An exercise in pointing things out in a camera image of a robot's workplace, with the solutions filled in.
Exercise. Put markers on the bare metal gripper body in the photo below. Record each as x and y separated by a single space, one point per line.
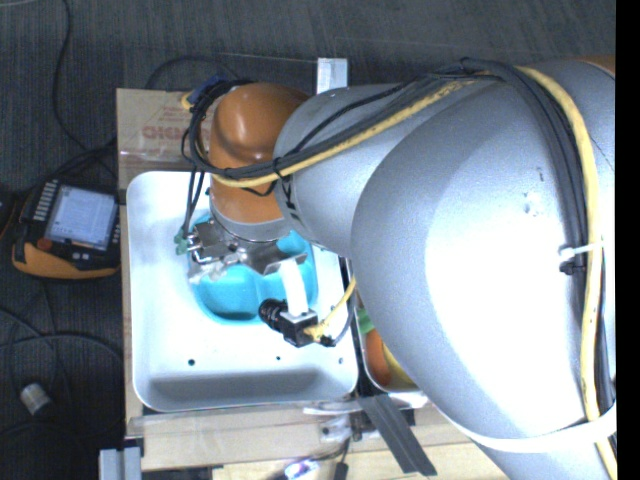
260 255

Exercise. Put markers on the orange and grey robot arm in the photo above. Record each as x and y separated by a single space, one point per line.
450 248

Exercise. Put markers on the white plastic tray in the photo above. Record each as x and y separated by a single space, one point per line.
225 368
361 363

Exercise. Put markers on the orange carrot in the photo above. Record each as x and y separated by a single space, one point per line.
378 363

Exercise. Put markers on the yellow banana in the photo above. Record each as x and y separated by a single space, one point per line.
400 376

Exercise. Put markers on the small silver metal cylinder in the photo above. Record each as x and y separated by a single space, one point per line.
35 398

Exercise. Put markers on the black cylinder on white bracket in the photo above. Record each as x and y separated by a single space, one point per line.
296 293

